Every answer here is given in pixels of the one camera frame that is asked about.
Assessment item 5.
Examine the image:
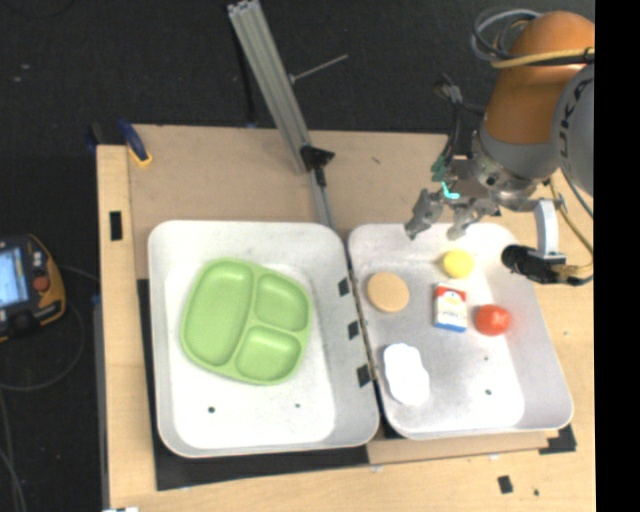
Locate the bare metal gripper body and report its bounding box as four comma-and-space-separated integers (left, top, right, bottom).
435, 155, 542, 215

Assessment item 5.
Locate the yellow round toy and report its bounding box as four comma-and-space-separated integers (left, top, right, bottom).
442, 249, 475, 279

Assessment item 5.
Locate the tan round biscuit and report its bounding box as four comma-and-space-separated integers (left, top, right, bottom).
366, 272, 411, 314

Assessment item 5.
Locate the white and red carton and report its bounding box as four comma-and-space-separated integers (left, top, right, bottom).
432, 282, 469, 333

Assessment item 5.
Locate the red tomato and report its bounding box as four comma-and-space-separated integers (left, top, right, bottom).
474, 304, 512, 337

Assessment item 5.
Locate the white plastic tray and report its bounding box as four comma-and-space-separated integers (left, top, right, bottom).
147, 219, 381, 459
346, 221, 575, 441

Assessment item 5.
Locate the brown cardboard board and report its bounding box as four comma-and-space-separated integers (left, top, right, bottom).
125, 123, 557, 465

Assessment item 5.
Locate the green divided plate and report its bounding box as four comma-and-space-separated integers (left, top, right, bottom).
179, 257, 314, 387

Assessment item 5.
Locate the black cylinder on white bracket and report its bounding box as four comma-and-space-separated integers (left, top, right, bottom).
500, 197, 568, 285

